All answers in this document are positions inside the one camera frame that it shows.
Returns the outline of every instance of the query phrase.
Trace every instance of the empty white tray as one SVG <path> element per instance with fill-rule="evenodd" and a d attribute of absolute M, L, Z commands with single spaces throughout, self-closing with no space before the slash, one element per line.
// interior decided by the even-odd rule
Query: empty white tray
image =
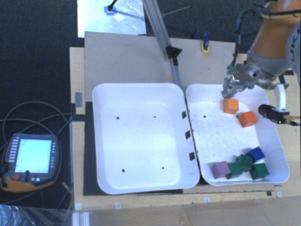
<path fill-rule="evenodd" d="M 222 85 L 192 84 L 186 89 L 186 99 L 190 111 L 193 135 L 198 151 L 203 178 L 212 185 L 232 185 L 247 183 L 280 183 L 289 178 L 289 168 L 278 137 L 276 126 L 262 118 L 258 107 L 269 104 L 265 92 L 255 86 L 238 92 L 234 98 L 239 101 L 239 111 L 253 111 L 257 122 L 242 128 L 236 115 L 223 112 L 224 99 L 221 96 Z M 235 162 L 240 154 L 260 146 L 269 175 L 264 179 L 252 180 L 249 172 L 229 179 L 213 177 L 211 166 L 215 162 Z"/>
<path fill-rule="evenodd" d="M 170 83 L 93 90 L 97 181 L 108 194 L 190 188 L 199 169 L 183 91 Z"/>

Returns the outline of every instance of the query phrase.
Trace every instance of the red-orange block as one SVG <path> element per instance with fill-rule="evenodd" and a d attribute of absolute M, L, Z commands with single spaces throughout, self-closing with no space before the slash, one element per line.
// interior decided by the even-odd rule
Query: red-orange block
<path fill-rule="evenodd" d="M 235 114 L 238 109 L 238 100 L 230 98 L 224 101 L 224 113 Z"/>
<path fill-rule="evenodd" d="M 253 111 L 242 113 L 238 119 L 242 127 L 253 126 L 257 122 Z"/>

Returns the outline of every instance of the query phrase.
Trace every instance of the dark green cube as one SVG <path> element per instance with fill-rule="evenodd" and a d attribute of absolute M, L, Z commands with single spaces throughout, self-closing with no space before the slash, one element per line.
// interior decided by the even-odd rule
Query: dark green cube
<path fill-rule="evenodd" d="M 243 171 L 238 162 L 228 163 L 228 166 L 230 168 L 230 173 L 226 176 L 227 179 L 237 178 L 238 176 L 243 174 Z"/>
<path fill-rule="evenodd" d="M 252 157 L 241 154 L 236 158 L 236 162 L 240 164 L 243 172 L 247 172 L 252 168 Z"/>
<path fill-rule="evenodd" d="M 267 167 L 264 163 L 254 164 L 250 170 L 252 179 L 264 178 L 269 174 Z"/>

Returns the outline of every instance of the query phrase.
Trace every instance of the black carpet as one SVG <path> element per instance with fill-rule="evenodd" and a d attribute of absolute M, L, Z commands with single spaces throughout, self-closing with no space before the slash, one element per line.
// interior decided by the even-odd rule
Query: black carpet
<path fill-rule="evenodd" d="M 158 4 L 163 14 L 190 6 L 164 17 L 170 37 L 190 38 L 195 30 L 207 30 L 211 40 L 230 42 L 235 40 L 238 13 L 256 8 L 252 0 L 158 0 Z M 244 20 L 241 52 L 252 44 L 259 24 L 254 17 Z M 147 33 L 152 33 L 147 19 L 146 26 Z M 0 0 L 0 119 L 14 106 L 33 100 L 51 103 L 70 113 L 69 47 L 83 46 L 83 39 L 77 37 L 77 0 Z M 38 120 L 52 112 L 43 106 L 28 105 L 12 117 Z M 60 119 L 48 123 L 54 132 L 62 125 Z M 10 123 L 7 137 L 24 126 L 27 125 Z M 68 129 L 60 139 L 63 163 L 57 183 L 34 194 L 0 192 L 0 204 L 29 195 L 10 204 L 61 209 L 68 205 L 71 197 L 67 194 L 63 199 L 67 190 L 62 185 L 65 182 L 71 186 Z M 0 136 L 0 147 L 3 144 Z"/>

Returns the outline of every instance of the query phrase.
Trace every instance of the cube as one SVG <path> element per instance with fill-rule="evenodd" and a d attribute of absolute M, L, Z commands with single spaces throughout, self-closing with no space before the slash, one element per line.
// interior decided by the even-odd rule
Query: cube
<path fill-rule="evenodd" d="M 269 172 L 264 163 L 254 164 L 250 170 L 253 180 L 266 177 Z"/>
<path fill-rule="evenodd" d="M 246 156 L 252 157 L 252 163 L 255 163 L 256 161 L 262 158 L 265 158 L 265 155 L 263 154 L 259 146 L 247 152 Z"/>
<path fill-rule="evenodd" d="M 243 128 L 253 126 L 257 122 L 253 111 L 242 113 L 238 119 Z"/>
<path fill-rule="evenodd" d="M 238 100 L 230 98 L 224 101 L 224 113 L 235 114 L 238 109 Z"/>
<path fill-rule="evenodd" d="M 230 169 L 226 161 L 215 163 L 211 167 L 211 170 L 215 179 L 225 177 L 230 173 Z"/>
<path fill-rule="evenodd" d="M 252 157 L 241 154 L 236 158 L 243 172 L 247 172 L 252 168 Z"/>
<path fill-rule="evenodd" d="M 230 173 L 226 176 L 227 179 L 237 178 L 238 176 L 243 174 L 243 171 L 238 162 L 228 163 L 228 166 L 230 168 Z"/>

